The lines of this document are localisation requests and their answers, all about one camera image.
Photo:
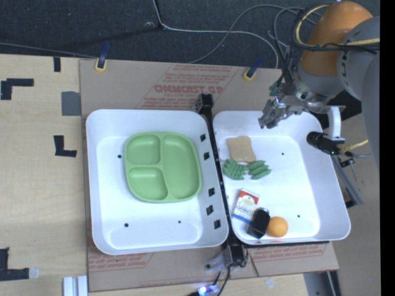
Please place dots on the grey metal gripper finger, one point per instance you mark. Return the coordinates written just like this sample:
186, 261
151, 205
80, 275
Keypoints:
283, 114
266, 116

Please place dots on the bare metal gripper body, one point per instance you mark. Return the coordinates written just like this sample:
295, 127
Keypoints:
296, 99

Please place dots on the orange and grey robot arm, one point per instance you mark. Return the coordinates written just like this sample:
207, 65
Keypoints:
355, 60

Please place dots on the tan toy bread slice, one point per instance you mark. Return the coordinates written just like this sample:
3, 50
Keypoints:
240, 148

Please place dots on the green toy pea pods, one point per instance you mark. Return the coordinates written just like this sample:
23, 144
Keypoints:
260, 169

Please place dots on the green toy leafy vegetable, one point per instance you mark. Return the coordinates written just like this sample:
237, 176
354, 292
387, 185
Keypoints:
234, 169

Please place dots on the white plastic tray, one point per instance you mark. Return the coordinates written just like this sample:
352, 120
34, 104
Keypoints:
296, 183
154, 227

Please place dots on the red and white carton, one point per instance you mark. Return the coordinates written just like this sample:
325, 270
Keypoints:
245, 205

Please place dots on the black can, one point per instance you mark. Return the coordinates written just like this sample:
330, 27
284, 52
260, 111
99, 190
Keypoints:
260, 224

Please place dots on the orange toy fruit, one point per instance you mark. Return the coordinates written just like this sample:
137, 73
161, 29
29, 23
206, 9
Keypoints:
277, 227

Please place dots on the green divided plate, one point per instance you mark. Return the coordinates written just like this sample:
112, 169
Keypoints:
166, 168

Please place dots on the brown cardboard board, red print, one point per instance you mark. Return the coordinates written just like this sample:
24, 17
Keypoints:
129, 85

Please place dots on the black cylinder on white bracket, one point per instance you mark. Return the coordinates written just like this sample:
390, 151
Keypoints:
321, 141

